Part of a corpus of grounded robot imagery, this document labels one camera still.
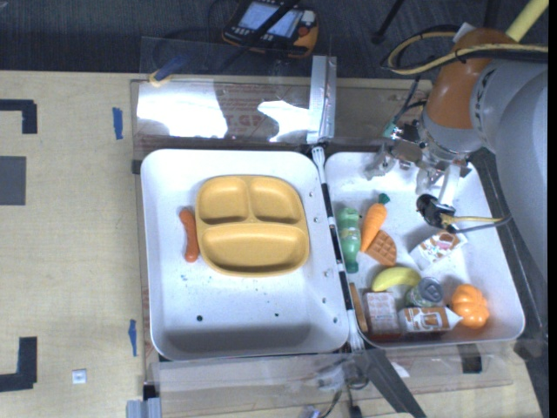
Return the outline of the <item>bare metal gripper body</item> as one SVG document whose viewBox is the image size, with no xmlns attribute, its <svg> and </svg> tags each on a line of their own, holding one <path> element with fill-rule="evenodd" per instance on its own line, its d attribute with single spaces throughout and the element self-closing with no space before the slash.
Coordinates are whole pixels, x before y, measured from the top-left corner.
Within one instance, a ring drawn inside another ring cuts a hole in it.
<svg viewBox="0 0 557 418">
<path fill-rule="evenodd" d="M 413 163 L 428 178 L 439 178 L 451 165 L 458 168 L 462 178 L 471 171 L 466 153 L 442 145 L 423 122 L 395 127 L 391 138 L 394 143 L 390 153 L 400 161 Z"/>
</svg>

